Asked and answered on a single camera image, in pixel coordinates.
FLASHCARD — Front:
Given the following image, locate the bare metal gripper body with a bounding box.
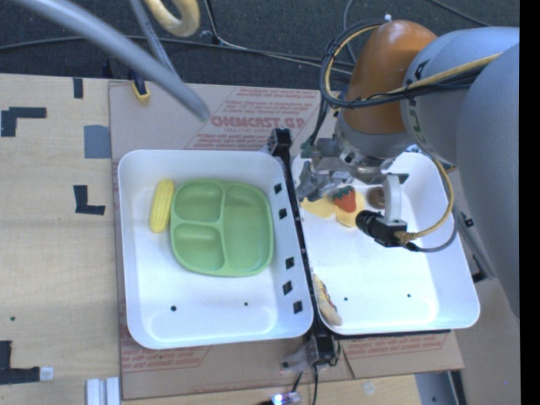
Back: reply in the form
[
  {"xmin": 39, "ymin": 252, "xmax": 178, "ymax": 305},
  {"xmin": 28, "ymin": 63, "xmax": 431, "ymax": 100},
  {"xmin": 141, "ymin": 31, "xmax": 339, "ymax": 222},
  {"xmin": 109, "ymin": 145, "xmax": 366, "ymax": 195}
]
[{"xmin": 300, "ymin": 138, "xmax": 409, "ymax": 185}]

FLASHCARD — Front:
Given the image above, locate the red strawberry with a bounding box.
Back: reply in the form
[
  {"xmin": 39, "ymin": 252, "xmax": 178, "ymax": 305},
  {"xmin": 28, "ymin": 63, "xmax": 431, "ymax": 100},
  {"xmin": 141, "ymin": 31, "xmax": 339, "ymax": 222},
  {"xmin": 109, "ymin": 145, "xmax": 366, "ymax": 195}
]
[{"xmin": 330, "ymin": 185, "xmax": 358, "ymax": 213}]

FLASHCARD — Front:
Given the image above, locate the pale yellow toy food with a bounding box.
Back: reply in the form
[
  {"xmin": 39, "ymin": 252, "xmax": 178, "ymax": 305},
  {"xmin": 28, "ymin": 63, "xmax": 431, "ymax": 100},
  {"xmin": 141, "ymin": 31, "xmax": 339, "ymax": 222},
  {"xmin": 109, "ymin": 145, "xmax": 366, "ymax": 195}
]
[{"xmin": 300, "ymin": 189, "xmax": 366, "ymax": 229}]

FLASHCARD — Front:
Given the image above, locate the brown doughnut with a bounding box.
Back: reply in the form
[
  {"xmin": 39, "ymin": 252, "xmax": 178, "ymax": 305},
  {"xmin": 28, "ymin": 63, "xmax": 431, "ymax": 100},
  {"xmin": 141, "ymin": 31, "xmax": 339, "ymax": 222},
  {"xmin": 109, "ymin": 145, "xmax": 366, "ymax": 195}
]
[{"xmin": 365, "ymin": 186, "xmax": 387, "ymax": 210}]

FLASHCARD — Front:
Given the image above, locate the thin black rod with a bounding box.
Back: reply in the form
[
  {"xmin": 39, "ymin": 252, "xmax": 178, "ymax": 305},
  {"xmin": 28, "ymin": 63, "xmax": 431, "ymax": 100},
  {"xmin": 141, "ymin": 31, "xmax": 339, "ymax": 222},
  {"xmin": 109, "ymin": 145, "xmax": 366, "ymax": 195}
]
[{"xmin": 278, "ymin": 149, "xmax": 327, "ymax": 342}]

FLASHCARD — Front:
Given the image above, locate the green divided plate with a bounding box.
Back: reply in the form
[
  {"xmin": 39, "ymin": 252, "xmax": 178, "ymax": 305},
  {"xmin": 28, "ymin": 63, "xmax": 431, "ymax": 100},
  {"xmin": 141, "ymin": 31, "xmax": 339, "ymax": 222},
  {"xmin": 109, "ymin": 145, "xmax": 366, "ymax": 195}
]
[{"xmin": 169, "ymin": 179, "xmax": 275, "ymax": 278}]

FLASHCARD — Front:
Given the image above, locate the brown cardboard board, red print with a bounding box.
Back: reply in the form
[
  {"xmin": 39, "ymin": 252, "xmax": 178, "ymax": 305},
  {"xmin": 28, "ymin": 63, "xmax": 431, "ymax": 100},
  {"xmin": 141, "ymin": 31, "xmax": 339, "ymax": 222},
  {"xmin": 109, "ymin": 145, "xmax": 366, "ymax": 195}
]
[{"xmin": 107, "ymin": 81, "xmax": 466, "ymax": 401}]

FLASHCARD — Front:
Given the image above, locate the white plastic tray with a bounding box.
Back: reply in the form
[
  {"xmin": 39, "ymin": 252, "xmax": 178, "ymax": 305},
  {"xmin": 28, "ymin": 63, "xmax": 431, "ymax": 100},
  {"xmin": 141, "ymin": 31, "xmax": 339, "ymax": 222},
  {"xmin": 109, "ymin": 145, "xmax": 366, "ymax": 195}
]
[
  {"xmin": 290, "ymin": 149, "xmax": 482, "ymax": 337},
  {"xmin": 116, "ymin": 148, "xmax": 315, "ymax": 351}
]

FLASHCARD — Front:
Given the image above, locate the beige toy hot dog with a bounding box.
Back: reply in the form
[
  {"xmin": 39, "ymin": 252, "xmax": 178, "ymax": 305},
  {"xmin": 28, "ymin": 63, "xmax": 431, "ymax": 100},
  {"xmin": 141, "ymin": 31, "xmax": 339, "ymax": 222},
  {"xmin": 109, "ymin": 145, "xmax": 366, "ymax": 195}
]
[{"xmin": 311, "ymin": 273, "xmax": 344, "ymax": 327}]

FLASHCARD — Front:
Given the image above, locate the yellow corn cob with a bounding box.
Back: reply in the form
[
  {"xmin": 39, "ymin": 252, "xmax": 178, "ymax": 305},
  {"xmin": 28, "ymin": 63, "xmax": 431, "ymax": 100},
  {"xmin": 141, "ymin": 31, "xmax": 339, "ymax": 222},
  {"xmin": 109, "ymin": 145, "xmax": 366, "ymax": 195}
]
[{"xmin": 148, "ymin": 178, "xmax": 176, "ymax": 235}]

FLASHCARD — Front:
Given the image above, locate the black block with thin wires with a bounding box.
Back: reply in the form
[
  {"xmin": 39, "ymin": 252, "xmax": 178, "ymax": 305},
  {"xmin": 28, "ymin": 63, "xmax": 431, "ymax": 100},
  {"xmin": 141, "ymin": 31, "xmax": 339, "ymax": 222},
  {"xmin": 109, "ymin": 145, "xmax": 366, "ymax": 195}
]
[
  {"xmin": 312, "ymin": 332, "xmax": 339, "ymax": 365},
  {"xmin": 267, "ymin": 127, "xmax": 294, "ymax": 158}
]

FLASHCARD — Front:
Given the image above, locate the black cylinder on white bracket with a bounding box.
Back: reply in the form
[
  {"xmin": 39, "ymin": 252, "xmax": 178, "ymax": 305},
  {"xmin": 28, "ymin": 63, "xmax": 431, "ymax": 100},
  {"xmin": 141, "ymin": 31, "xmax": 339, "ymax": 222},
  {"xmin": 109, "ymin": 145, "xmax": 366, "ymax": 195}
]
[{"xmin": 354, "ymin": 174, "xmax": 409, "ymax": 249}]

